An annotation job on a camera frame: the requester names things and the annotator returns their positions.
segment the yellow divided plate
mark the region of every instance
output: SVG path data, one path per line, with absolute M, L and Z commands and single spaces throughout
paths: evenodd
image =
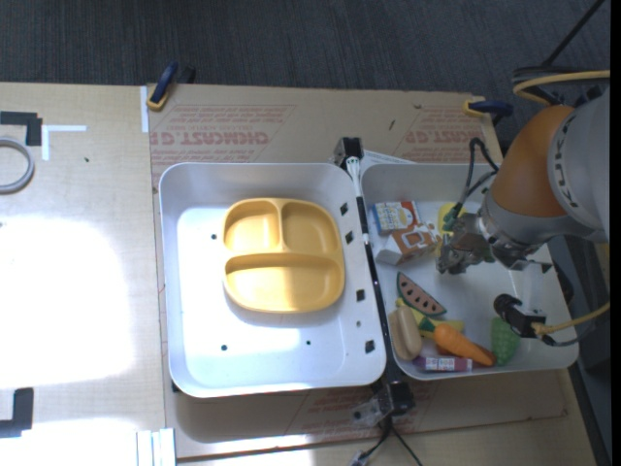
M 224 286 L 240 306 L 268 313 L 307 313 L 343 292 L 339 229 L 322 207 L 304 200 L 254 198 L 224 218 Z

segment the toy food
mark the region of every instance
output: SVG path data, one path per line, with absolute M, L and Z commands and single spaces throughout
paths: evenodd
M 417 366 L 425 371 L 456 373 L 471 371 L 473 369 L 473 360 L 466 357 L 425 357 L 419 355 L 412 362 L 414 363 L 414 366 Z
M 507 364 L 515 355 L 520 345 L 520 336 L 500 317 L 492 319 L 492 352 L 496 355 L 499 366 Z
M 395 304 L 397 305 L 397 307 L 401 307 L 401 306 L 408 307 L 408 304 L 406 304 L 404 302 L 404 299 L 402 299 L 401 297 L 399 297 L 396 300 Z M 461 319 L 433 319 L 433 318 L 425 316 L 420 311 L 417 311 L 414 308 L 410 308 L 410 310 L 414 314 L 414 317 L 416 318 L 416 322 L 418 323 L 418 331 L 420 332 L 420 335 L 425 338 L 434 338 L 434 333 L 433 333 L 434 329 L 441 322 L 450 324 L 453 328 L 455 328 L 458 331 L 464 331 L 464 321 L 462 321 Z
M 444 306 L 401 271 L 397 275 L 397 291 L 406 304 L 425 316 L 446 313 Z
M 395 353 L 405 360 L 412 360 L 422 351 L 423 341 L 416 319 L 409 307 L 400 307 L 388 316 L 390 335 Z
M 491 350 L 476 344 L 449 324 L 439 324 L 434 330 L 436 345 L 453 355 L 467 357 L 483 366 L 494 366 L 496 356 Z

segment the white tray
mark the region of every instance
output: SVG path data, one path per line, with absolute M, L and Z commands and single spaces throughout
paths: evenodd
M 182 163 L 162 175 L 159 194 L 169 365 L 182 392 L 219 397 L 358 386 L 381 377 L 386 349 L 345 171 L 328 163 Z M 226 297 L 222 219 L 234 203 L 257 197 L 309 200 L 336 220 L 345 287 L 331 307 L 257 313 Z
M 487 170 L 488 166 L 475 166 L 473 181 Z M 437 223 L 440 207 L 459 198 L 467 172 L 468 166 L 462 164 L 377 164 L 366 169 L 362 176 L 362 190 L 375 250 L 385 238 L 376 232 L 375 218 L 371 212 L 373 204 L 413 200 L 424 220 Z M 475 212 L 481 201 L 482 196 L 477 192 L 470 197 L 465 207 Z M 529 258 L 551 263 L 547 246 Z M 376 261 L 376 268 L 387 313 L 395 310 L 398 297 L 397 272 L 403 271 L 447 308 L 445 318 L 464 320 L 465 334 L 489 349 L 490 321 L 497 315 L 493 302 L 501 293 L 519 298 L 524 302 L 524 307 L 542 309 L 547 313 L 547 324 L 558 324 L 571 318 L 554 268 L 546 274 L 540 267 L 514 272 L 495 262 L 471 266 L 461 275 L 442 275 L 436 270 L 434 256 L 413 259 L 400 266 Z M 570 328 L 553 336 L 561 342 L 575 338 L 576 334 Z M 423 355 L 438 355 L 433 341 L 424 341 Z M 522 339 L 517 354 L 505 366 L 477 368 L 471 373 L 429 373 L 395 355 L 401 369 L 418 380 L 567 368 L 575 362 L 577 356 L 577 344 L 550 347 L 539 340 Z

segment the green toy vegetable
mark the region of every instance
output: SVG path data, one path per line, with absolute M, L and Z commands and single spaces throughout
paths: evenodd
M 492 352 L 496 355 L 499 366 L 507 364 L 515 355 L 520 345 L 520 336 L 513 332 L 511 326 L 500 317 L 492 319 Z

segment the yellow cable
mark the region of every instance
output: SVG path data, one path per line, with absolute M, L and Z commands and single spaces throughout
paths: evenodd
M 565 328 L 569 328 L 570 326 L 576 326 L 581 322 L 588 321 L 589 319 L 593 319 L 603 313 L 605 313 L 608 309 L 610 309 L 610 301 L 603 304 L 599 309 L 589 313 L 588 315 L 577 317 L 576 319 L 572 319 L 571 321 L 563 322 L 561 324 L 556 324 L 554 326 L 546 326 L 540 322 L 534 322 L 531 324 L 531 327 L 535 330 L 535 334 L 540 335 L 549 335 L 550 333 L 554 333 L 555 331 L 563 330 Z
M 582 80 L 597 80 L 603 78 L 610 78 L 609 69 L 603 71 L 583 71 L 580 73 L 556 74 L 551 76 L 544 76 L 542 78 L 534 78 L 532 80 L 527 80 L 525 82 L 519 83 L 513 87 L 513 93 L 515 93 L 519 97 L 526 98 L 527 100 L 534 100 L 535 102 L 539 102 L 547 106 L 550 105 L 547 100 L 524 90 L 532 86 L 541 86 L 542 84 L 564 83 Z

